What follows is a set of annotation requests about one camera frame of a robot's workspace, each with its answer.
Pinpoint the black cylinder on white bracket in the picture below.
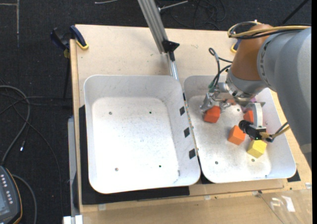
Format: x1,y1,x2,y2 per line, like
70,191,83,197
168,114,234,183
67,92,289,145
238,102,268,141

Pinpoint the yellow cube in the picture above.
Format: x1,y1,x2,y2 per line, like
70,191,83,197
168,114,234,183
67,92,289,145
246,139,268,159

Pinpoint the orange cube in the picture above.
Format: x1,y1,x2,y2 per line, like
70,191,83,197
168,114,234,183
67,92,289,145
227,125,247,146
243,110,255,123
203,105,221,124

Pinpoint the thin black and white rod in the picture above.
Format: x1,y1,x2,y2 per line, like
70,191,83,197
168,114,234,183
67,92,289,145
167,52,200,161

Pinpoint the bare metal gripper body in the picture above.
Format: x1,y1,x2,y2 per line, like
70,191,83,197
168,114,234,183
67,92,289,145
209,82,254,107

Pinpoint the white plastic tray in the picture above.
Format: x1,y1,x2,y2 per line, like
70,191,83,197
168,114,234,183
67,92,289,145
83,74,202,194
183,75,297,184

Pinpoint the pale wood board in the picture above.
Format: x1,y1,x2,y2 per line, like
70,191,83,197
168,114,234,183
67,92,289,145
74,24,312,214

